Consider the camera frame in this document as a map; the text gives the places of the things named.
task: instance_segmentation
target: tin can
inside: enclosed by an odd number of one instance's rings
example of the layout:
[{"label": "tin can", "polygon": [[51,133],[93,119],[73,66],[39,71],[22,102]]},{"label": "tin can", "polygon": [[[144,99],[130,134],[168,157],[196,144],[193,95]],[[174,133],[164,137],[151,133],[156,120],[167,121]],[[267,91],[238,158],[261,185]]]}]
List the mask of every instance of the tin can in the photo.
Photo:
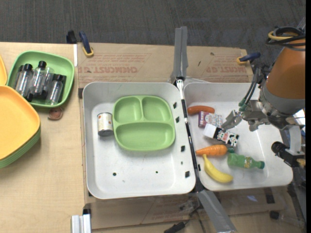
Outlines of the tin can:
[{"label": "tin can", "polygon": [[109,112],[99,113],[97,115],[98,135],[109,136],[113,133],[112,114]]}]

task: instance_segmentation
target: toy carrot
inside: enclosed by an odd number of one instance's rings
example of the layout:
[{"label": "toy carrot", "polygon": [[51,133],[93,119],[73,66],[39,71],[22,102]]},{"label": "toy carrot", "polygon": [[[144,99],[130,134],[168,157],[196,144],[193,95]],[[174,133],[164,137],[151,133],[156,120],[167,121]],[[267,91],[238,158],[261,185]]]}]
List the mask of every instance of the toy carrot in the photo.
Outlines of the toy carrot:
[{"label": "toy carrot", "polygon": [[206,148],[202,148],[197,150],[195,153],[197,155],[225,155],[227,152],[234,153],[233,148],[227,148],[226,145],[223,144],[215,144],[212,146],[208,146]]},{"label": "toy carrot", "polygon": [[209,107],[209,106],[203,106],[203,105],[196,105],[196,106],[189,107],[187,109],[187,112],[188,112],[189,115],[198,113],[200,111],[215,113],[215,109],[214,108]]}]

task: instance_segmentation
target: gray carpet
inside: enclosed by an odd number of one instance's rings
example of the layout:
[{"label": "gray carpet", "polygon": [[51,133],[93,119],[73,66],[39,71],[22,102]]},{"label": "gray carpet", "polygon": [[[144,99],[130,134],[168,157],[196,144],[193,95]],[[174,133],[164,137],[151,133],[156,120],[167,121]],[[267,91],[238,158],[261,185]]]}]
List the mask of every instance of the gray carpet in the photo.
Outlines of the gray carpet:
[{"label": "gray carpet", "polygon": [[4,42],[66,43],[68,30],[89,42],[174,45],[187,26],[188,46],[260,52],[270,64],[281,47],[265,45],[275,26],[296,27],[306,0],[0,0]]}]

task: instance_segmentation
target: toy banana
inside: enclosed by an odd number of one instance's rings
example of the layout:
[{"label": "toy banana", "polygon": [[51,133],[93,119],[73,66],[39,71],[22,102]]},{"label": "toy banana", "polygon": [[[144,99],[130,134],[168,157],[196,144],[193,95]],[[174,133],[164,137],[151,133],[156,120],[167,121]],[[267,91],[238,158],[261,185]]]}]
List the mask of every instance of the toy banana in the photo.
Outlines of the toy banana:
[{"label": "toy banana", "polygon": [[210,162],[206,154],[203,154],[203,158],[204,158],[204,170],[211,178],[222,183],[227,183],[233,180],[233,176],[231,176],[230,174],[219,171],[212,164],[212,162]]}]

